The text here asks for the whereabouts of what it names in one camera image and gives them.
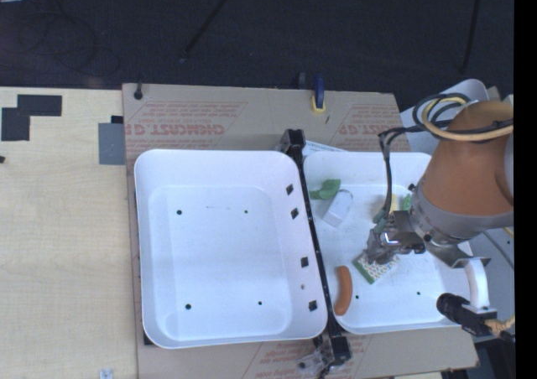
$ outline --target empty white tray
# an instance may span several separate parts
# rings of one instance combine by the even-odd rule
[[[417,184],[430,155],[391,153],[393,192],[401,200]],[[386,198],[386,168],[381,153],[315,152],[305,159],[309,191],[318,190],[326,179],[340,179],[341,189],[352,193],[353,203],[344,221],[334,227],[323,220],[329,200],[312,200],[315,228],[326,268],[332,301],[338,298],[336,268],[348,266],[352,275],[352,301],[336,319],[347,331],[364,335],[386,331],[460,326],[436,308],[445,292],[470,298],[464,269],[451,269],[430,253],[398,255],[399,262],[370,284],[352,265],[366,247],[373,217]]]
[[[134,178],[143,327],[156,345],[322,332],[326,304],[290,157],[151,150],[138,157]]]

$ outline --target brown sausage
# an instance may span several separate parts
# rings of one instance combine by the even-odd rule
[[[351,304],[352,299],[352,278],[347,266],[337,268],[337,280],[339,281],[339,298],[334,304],[334,313],[344,315]]]

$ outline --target dark floor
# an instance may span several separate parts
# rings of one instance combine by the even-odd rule
[[[514,92],[514,0],[226,0],[206,29],[221,0],[0,1],[0,86],[289,88],[304,72],[401,109],[468,78]]]

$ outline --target cardboard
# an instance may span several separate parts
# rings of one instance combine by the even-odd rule
[[[311,340],[286,340],[166,350],[144,342],[133,165],[152,148],[276,149],[286,129],[302,129],[307,141],[349,151],[378,151],[378,133],[401,127],[391,94],[325,91],[326,110],[313,112],[313,91],[215,86],[123,85],[133,290],[140,379],[299,379],[299,358]],[[409,151],[406,137],[392,151]],[[459,327],[379,335],[349,335],[352,359],[331,377],[382,377],[467,368],[477,364],[472,337]]]

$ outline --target blue clip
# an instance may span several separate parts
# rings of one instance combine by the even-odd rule
[[[313,112],[322,113],[326,110],[325,107],[325,83],[322,80],[321,74],[315,74],[314,81],[315,95],[311,97]]]

